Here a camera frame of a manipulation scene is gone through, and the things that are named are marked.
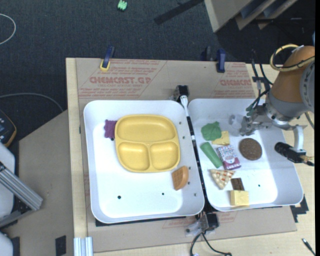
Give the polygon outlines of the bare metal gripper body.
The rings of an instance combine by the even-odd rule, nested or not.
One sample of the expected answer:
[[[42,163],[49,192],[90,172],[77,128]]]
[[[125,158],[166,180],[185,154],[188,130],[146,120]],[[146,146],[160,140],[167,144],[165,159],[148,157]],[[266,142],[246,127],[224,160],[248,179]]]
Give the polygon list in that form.
[[[298,104],[262,104],[244,116],[239,133],[244,136],[252,135],[256,130],[272,126],[290,131],[293,126],[289,122],[299,116]]]

